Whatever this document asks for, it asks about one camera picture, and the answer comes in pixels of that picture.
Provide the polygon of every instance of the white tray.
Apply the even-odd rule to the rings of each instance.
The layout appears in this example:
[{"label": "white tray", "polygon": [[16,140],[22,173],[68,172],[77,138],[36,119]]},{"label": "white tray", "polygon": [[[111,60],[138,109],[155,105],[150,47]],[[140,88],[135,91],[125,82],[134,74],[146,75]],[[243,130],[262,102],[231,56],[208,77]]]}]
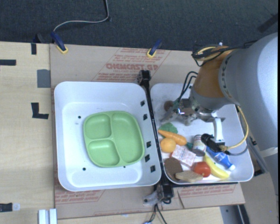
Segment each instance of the white tray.
[{"label": "white tray", "polygon": [[[151,99],[153,103],[154,118],[157,129],[163,124],[160,120],[164,117],[165,110],[163,108],[164,103],[168,100],[176,100],[177,97],[181,94],[183,84],[156,84],[151,89]],[[190,94],[190,89],[183,95],[183,98],[188,98]],[[222,122],[222,132],[225,140],[226,146],[232,146],[237,144],[244,137],[242,127],[235,109],[235,105],[225,105],[217,112],[218,117],[226,118]],[[200,119],[196,119],[192,122],[190,126],[185,126],[181,117],[178,117],[171,122],[178,130],[178,133],[184,135],[187,138],[188,142],[193,143],[194,136],[197,134],[212,134],[214,135],[214,126],[213,123],[206,123]],[[237,148],[231,149],[231,153],[240,153],[246,147],[246,142],[240,145]],[[162,159],[165,161],[169,157],[169,154],[161,153]],[[196,157],[195,162],[202,161],[202,157]],[[221,180],[213,175],[210,175],[207,178],[203,178],[198,183],[226,183],[226,182],[246,182],[253,177],[254,169],[250,154],[246,151],[240,156],[229,156],[229,160],[233,163],[236,168],[230,173],[230,177],[225,180]],[[183,170],[189,170],[188,167],[182,165]],[[169,176],[169,180],[176,184],[186,184],[184,181],[174,181]]]},{"label": "white tray", "polygon": [[[161,178],[161,167],[146,94],[137,84],[62,82],[54,91],[58,179],[69,191],[151,186]],[[145,154],[123,167],[101,168],[87,154],[83,121],[94,113],[125,111],[140,126]]]}]

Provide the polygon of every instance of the dark gray cloth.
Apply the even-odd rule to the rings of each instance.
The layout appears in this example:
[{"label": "dark gray cloth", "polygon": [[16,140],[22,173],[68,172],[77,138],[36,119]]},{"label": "dark gray cloth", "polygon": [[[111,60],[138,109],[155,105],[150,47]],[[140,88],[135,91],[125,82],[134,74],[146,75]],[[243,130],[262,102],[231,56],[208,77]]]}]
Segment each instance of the dark gray cloth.
[{"label": "dark gray cloth", "polygon": [[[239,45],[278,31],[278,0],[108,0],[111,20],[67,24],[67,44],[192,50],[194,44]],[[0,0],[0,41],[32,42],[68,20],[105,17],[103,0]]]}]

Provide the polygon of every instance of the blue bottle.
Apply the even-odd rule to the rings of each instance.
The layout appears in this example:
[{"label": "blue bottle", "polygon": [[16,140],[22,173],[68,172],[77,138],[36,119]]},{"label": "blue bottle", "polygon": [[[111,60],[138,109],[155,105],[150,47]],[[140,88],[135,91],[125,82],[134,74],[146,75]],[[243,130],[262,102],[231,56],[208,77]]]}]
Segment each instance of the blue bottle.
[{"label": "blue bottle", "polygon": [[235,169],[235,166],[230,163],[227,154],[223,152],[213,152],[208,146],[206,147],[206,151],[210,154],[210,156],[217,162],[225,166],[229,171]]}]

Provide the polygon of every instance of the red tomato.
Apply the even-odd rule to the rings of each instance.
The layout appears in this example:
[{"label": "red tomato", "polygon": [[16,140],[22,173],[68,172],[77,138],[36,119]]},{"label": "red tomato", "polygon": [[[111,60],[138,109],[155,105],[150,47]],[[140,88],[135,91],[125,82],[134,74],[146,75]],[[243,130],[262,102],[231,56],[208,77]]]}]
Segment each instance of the red tomato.
[{"label": "red tomato", "polygon": [[208,177],[210,175],[210,167],[204,161],[197,162],[194,166],[193,171],[197,174],[201,174],[203,177]]}]

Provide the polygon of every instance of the wooden surface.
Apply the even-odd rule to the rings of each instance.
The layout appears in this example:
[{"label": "wooden surface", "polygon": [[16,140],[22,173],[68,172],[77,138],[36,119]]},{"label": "wooden surface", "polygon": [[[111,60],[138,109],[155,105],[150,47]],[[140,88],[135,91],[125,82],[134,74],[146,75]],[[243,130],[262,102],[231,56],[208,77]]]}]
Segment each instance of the wooden surface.
[{"label": "wooden surface", "polygon": [[[49,70],[49,45],[0,42],[0,203],[19,203],[19,211],[0,213],[1,223],[34,224],[40,209],[54,208],[51,90],[37,87],[37,70]],[[31,103],[48,119],[32,118]],[[222,224],[219,207],[163,211],[168,223]],[[59,220],[58,223],[144,223],[151,213]],[[162,223],[157,215],[154,224]]]}]

